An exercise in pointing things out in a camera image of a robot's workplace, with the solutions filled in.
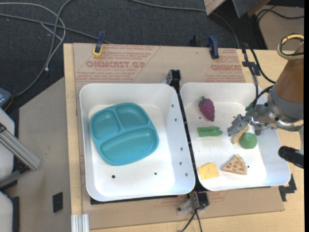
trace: yellow toy cheese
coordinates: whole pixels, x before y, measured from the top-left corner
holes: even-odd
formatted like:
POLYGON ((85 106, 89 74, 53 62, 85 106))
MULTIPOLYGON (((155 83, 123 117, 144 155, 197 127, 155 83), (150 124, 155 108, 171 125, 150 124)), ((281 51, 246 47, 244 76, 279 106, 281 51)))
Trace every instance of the yellow toy cheese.
POLYGON ((202 180, 215 178, 220 175, 215 162, 198 167, 197 170, 202 180))

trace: wooden table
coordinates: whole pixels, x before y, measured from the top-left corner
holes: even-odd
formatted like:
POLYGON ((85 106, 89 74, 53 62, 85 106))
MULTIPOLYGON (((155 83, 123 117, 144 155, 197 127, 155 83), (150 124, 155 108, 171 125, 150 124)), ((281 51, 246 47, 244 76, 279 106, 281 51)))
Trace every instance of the wooden table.
MULTIPOLYGON (((260 65, 266 75, 276 80, 282 72, 286 60, 280 58, 276 51, 256 50, 256 55, 260 65)), ((243 61, 243 54, 237 49, 240 62, 243 61)), ((68 123, 68 144, 69 144, 69 164, 70 164, 70 196, 71 214, 81 215, 83 213, 80 158, 78 151, 78 126, 76 117, 76 96, 75 96, 75 76, 73 45, 64 44, 64 69, 66 85, 66 104, 67 104, 67 123, 68 123)), ((251 74, 248 69, 243 68, 245 81, 252 82, 251 74)), ((269 82, 263 77, 259 77, 259 86, 266 88, 269 82)), ((300 137, 297 132, 287 132, 278 130, 282 145, 300 148, 300 137)), ((207 232, 273 232, 289 231, 301 232, 305 230, 304 220, 304 170, 290 164, 291 173, 294 176, 297 190, 294 194, 287 195, 287 202, 284 203, 285 210, 282 212, 261 213, 252 215, 218 217, 202 219, 201 225, 207 232)), ((143 231, 169 231, 176 232, 181 230, 187 221, 165 222, 147 225, 137 225, 129 227, 118 227, 108 229, 92 230, 96 232, 143 232, 143 231)), ((197 220, 193 220, 186 231, 199 231, 197 220)))

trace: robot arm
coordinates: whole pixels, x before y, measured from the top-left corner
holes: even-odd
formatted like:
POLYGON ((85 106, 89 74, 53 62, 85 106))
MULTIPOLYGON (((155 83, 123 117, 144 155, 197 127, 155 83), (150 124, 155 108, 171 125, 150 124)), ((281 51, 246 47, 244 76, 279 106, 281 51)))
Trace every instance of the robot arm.
POLYGON ((248 124, 254 126, 255 134, 264 133, 265 129, 283 129, 298 131, 301 137, 301 149, 296 150, 282 146, 279 155, 286 161, 304 168, 304 125, 294 123, 304 119, 304 38, 301 35, 287 36, 278 46, 278 53, 288 60, 277 82, 269 87, 267 102, 254 103, 248 109, 246 116, 238 115, 227 129, 228 135, 237 133, 248 124), (291 38, 301 39, 302 43, 297 50, 287 55, 282 52, 282 44, 291 38))

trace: blue clamp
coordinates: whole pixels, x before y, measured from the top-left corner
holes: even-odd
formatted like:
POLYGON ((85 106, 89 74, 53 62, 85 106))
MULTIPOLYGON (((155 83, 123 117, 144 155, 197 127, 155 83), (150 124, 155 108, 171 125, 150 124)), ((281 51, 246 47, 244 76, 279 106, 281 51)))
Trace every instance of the blue clamp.
POLYGON ((96 57, 99 57, 102 53, 102 49, 103 49, 103 43, 105 41, 105 32, 104 31, 100 31, 99 35, 98 35, 98 42, 95 45, 95 47, 93 48, 93 55, 96 57))
POLYGON ((218 40, 215 36, 210 36, 208 38, 208 46, 211 47, 210 54, 212 58, 219 58, 218 52, 218 40))

